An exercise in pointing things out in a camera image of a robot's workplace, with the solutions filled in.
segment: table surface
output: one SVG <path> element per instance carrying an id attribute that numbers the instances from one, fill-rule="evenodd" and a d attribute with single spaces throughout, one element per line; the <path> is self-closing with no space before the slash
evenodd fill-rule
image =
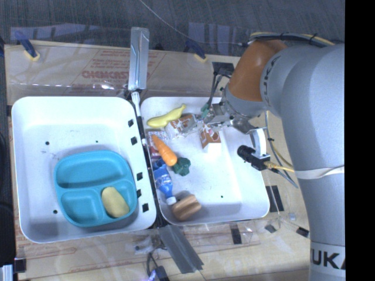
<path id="1" fill-rule="evenodd" d="M 48 48 L 49 51 L 57 47 L 67 49 L 69 46 L 50 42 L 33 42 L 33 44 L 38 49 Z M 115 49 L 96 46 L 90 48 Z M 19 47 L 8 46 L 6 52 L 14 53 L 17 49 Z M 118 49 L 123 52 L 128 51 L 127 48 Z M 195 58 L 193 53 L 159 50 L 152 50 L 149 55 L 148 88 L 141 94 L 143 100 L 159 95 L 194 94 L 206 97 L 209 95 L 212 83 L 212 62 L 231 62 L 236 66 L 239 60 L 238 57 L 207 55 L 207 60 L 203 63 Z M 22 95 L 27 95 L 27 91 L 23 92 L 22 86 L 16 86 L 17 81 L 10 74 L 15 68 L 10 63 L 7 63 L 6 73 L 8 89 L 12 93 L 8 94 L 16 101 Z M 253 124 L 265 126 L 264 116 L 254 119 Z M 272 138 L 275 139 L 274 144 L 279 152 L 289 159 L 281 121 L 271 115 L 269 125 Z M 155 229 L 51 244 L 36 244 L 23 235 L 19 226 L 11 136 L 9 140 L 17 258 L 24 258 L 27 263 L 27 270 L 18 274 L 19 280 L 147 280 L 146 242 L 156 234 Z M 268 153 L 271 151 L 268 143 L 267 151 Z M 277 188 L 283 210 L 270 211 L 264 218 L 258 220 L 184 226 L 182 229 L 186 238 L 204 263 L 203 270 L 181 274 L 169 252 L 157 249 L 154 258 L 158 265 L 164 266 L 170 280 L 248 280 L 250 276 L 251 280 L 284 280 L 284 278 L 307 280 L 310 240 L 297 232 L 300 228 L 309 229 L 301 191 L 268 170 L 263 171 L 262 176 L 266 187 Z M 234 241 L 232 236 L 232 230 L 237 228 L 241 243 Z M 142 245 L 145 245 L 144 249 L 138 251 L 135 249 L 135 246 Z"/>

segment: white tray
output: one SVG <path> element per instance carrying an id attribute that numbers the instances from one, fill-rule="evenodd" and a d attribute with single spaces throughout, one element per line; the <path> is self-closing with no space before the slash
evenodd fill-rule
<path id="1" fill-rule="evenodd" d="M 152 97 L 141 104 L 144 128 L 150 129 L 148 119 L 163 115 L 170 110 L 186 104 L 184 114 L 198 114 L 208 98 L 199 97 Z M 261 172 L 245 163 L 238 155 L 240 145 L 252 146 L 249 135 L 234 128 L 220 131 L 221 153 L 205 153 L 198 133 L 186 138 L 176 138 L 167 142 L 178 157 L 191 161 L 190 173 L 186 176 L 170 171 L 173 193 L 181 198 L 194 194 L 202 209 L 185 222 L 176 220 L 163 194 L 158 199 L 163 216 L 171 224 L 194 225 L 228 221 L 252 220 L 268 213 L 270 201 Z"/>
<path id="2" fill-rule="evenodd" d="M 25 97 L 12 107 L 12 124 L 19 220 L 29 240 L 54 242 L 137 231 L 154 223 L 154 196 L 129 102 L 111 97 Z M 141 196 L 129 218 L 80 228 L 63 216 L 53 170 L 61 158 L 91 150 L 112 150 L 123 156 Z"/>

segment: gray fabric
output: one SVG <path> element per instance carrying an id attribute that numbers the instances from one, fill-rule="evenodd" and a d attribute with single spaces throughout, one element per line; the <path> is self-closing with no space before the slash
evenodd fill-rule
<path id="1" fill-rule="evenodd" d="M 345 39 L 345 0 L 0 0 L 0 36 L 15 43 L 11 31 L 25 29 L 30 38 L 88 42 L 129 47 L 133 26 L 150 30 L 150 49 L 183 51 L 188 35 L 208 54 L 241 56 L 250 33 L 296 32 L 318 34 L 329 40 Z M 71 23 L 58 35 L 52 25 Z M 101 26 L 96 32 L 90 26 Z M 0 59 L 0 131 L 7 134 L 5 72 Z M 9 160 L 5 160 L 0 202 L 12 203 Z M 13 233 L 12 220 L 1 215 L 0 238 Z"/>

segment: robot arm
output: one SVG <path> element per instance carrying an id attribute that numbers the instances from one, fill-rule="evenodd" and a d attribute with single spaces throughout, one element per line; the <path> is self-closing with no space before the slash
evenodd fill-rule
<path id="1" fill-rule="evenodd" d="M 344 58 L 343 44 L 255 41 L 206 117 L 217 124 L 220 113 L 243 133 L 265 110 L 281 118 L 309 220 L 310 281 L 346 279 Z"/>

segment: white band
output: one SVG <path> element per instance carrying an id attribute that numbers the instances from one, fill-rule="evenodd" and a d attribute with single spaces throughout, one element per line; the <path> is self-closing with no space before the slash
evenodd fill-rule
<path id="1" fill-rule="evenodd" d="M 345 166 L 339 167 L 326 167 L 324 169 L 308 170 L 308 171 L 295 171 L 295 175 L 299 179 L 319 179 L 332 174 L 344 174 Z"/>

